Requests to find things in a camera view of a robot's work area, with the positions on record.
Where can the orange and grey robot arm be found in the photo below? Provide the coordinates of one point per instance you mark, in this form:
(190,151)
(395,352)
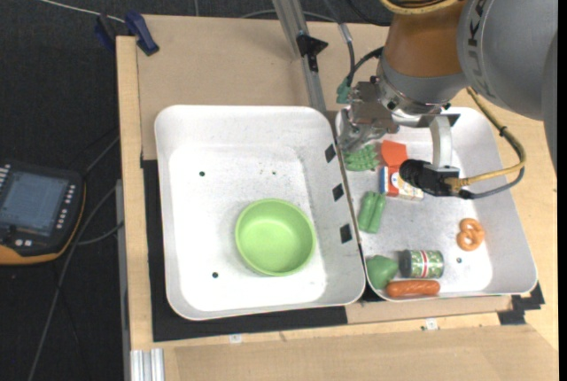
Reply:
(425,38)

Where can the orange pretzel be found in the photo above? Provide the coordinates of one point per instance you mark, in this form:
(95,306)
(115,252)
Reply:
(469,235)

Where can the white plastic tray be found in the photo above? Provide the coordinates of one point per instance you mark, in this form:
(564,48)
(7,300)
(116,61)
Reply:
(248,149)
(425,228)

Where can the green can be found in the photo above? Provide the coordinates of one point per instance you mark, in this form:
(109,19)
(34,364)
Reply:
(425,264)

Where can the green bowl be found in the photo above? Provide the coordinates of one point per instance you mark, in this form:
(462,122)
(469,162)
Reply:
(274,237)

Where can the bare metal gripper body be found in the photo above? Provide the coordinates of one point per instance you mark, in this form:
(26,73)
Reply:
(370,106)

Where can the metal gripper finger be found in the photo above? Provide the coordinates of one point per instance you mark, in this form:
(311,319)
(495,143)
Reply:
(347,137)
(367,137)

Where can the black cylinder on white bracket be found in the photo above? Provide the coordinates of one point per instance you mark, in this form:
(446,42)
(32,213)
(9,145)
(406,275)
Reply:
(425,177)

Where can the green toy vegetable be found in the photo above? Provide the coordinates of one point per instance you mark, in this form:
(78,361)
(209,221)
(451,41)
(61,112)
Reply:
(380,272)

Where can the green bell pepper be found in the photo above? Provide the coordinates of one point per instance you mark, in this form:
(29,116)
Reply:
(371,213)

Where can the green grapes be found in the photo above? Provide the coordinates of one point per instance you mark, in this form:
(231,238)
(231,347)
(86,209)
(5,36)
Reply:
(361,160)

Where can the orange sausage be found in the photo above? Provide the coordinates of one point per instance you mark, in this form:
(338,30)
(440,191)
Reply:
(413,289)

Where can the white and orange carton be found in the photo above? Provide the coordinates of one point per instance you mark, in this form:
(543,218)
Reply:
(392,184)

